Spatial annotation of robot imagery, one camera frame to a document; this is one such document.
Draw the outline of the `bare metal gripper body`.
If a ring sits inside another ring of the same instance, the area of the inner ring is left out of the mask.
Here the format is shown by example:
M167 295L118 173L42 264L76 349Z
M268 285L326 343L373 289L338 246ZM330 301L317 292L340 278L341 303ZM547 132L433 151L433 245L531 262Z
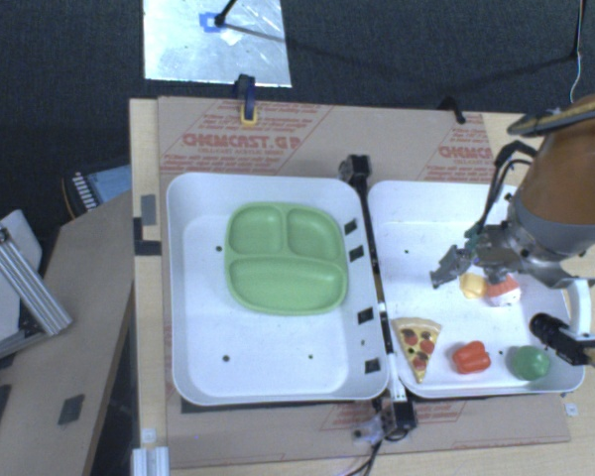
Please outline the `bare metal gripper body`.
M472 262L503 266L508 274L527 274L549 288L564 288L574 278L561 262L583 252L583 227L554 222L502 222L469 229Z

